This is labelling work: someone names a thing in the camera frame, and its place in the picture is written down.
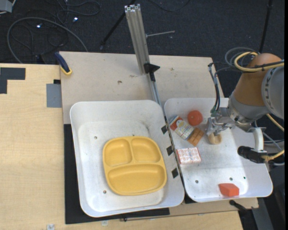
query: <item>table top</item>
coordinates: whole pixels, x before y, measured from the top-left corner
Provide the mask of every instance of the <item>table top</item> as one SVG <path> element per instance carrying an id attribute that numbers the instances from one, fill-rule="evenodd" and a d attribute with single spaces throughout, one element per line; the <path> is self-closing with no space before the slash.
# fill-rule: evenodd
<path id="1" fill-rule="evenodd" d="M 68 52 L 62 53 L 67 62 L 68 54 Z M 105 61 L 121 59 L 117 54 L 93 54 L 96 59 L 94 65 L 100 62 L 98 57 L 103 57 Z M 80 57 L 90 58 L 91 56 L 83 53 Z M 127 58 L 131 62 L 136 62 L 135 56 Z M 156 59 L 164 62 L 162 56 L 157 56 Z M 185 60 L 183 57 L 169 57 L 168 62 L 173 59 L 179 59 L 180 62 Z M 151 60 L 152 64 L 160 63 L 154 56 Z M 202 59 L 188 57 L 186 60 Z M 76 72 L 77 67 L 70 66 L 73 73 Z M 196 204 L 182 203 L 171 208 L 169 216 L 154 219 L 134 218 L 126 222 L 115 219 L 107 222 L 66 225 L 63 125 L 68 121 L 64 119 L 64 104 L 63 107 L 49 106 L 47 97 L 47 86 L 54 84 L 54 80 L 61 79 L 64 103 L 64 93 L 67 90 L 64 88 L 67 86 L 67 81 L 64 81 L 66 76 L 61 75 L 59 65 L 0 64 L 1 68 L 25 68 L 25 79 L 6 80 L 7 92 L 0 94 L 0 230 L 47 229 L 48 224 L 54 224 L 55 229 L 64 230 L 104 229 L 102 224 L 118 230 L 157 227 L 159 229 L 242 229 L 237 209 L 229 205 L 226 200 Z M 127 77 L 130 81 L 137 78 L 129 75 Z M 158 74 L 156 72 L 157 79 L 162 79 L 162 76 L 161 72 Z M 117 81 L 115 84 L 119 87 L 126 83 L 125 79 L 121 80 L 121 84 Z M 162 84 L 158 85 L 159 87 L 160 95 L 164 96 Z M 238 199 L 237 203 L 246 208 L 258 207 L 256 198 Z"/>

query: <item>black connector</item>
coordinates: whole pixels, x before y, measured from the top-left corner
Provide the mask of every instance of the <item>black connector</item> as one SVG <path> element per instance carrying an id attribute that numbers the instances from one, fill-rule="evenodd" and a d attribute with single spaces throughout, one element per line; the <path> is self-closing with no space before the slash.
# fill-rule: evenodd
<path id="1" fill-rule="evenodd" d="M 241 146 L 238 148 L 238 154 L 245 159 L 249 159 L 252 162 L 264 163 L 264 159 L 262 158 L 262 156 L 267 155 L 267 151 L 257 151 L 250 147 Z"/>

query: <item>black clamp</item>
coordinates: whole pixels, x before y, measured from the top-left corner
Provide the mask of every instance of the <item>black clamp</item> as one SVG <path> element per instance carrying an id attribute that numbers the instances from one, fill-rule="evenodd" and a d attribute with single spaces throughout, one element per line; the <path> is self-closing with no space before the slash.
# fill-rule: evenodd
<path id="1" fill-rule="evenodd" d="M 159 66 L 156 66 L 150 63 L 144 64 L 145 73 L 149 73 L 150 80 L 154 82 L 156 81 L 154 72 L 157 71 L 159 68 L 160 68 Z"/>

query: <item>orange block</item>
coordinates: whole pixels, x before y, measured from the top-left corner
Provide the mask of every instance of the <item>orange block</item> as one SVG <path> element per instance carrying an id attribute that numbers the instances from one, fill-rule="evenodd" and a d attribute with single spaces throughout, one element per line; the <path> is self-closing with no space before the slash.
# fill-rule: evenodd
<path id="1" fill-rule="evenodd" d="M 239 195 L 239 188 L 233 183 L 221 183 L 218 186 L 224 196 L 233 197 Z"/>

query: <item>yellow divided plate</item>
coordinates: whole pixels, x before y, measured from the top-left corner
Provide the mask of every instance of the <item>yellow divided plate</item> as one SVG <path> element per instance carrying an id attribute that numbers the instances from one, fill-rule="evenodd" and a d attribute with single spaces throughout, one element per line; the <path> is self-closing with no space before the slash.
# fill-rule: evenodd
<path id="1" fill-rule="evenodd" d="M 107 183 L 119 195 L 152 193 L 167 182 L 159 146 L 148 137 L 111 139 L 103 148 L 102 159 Z"/>

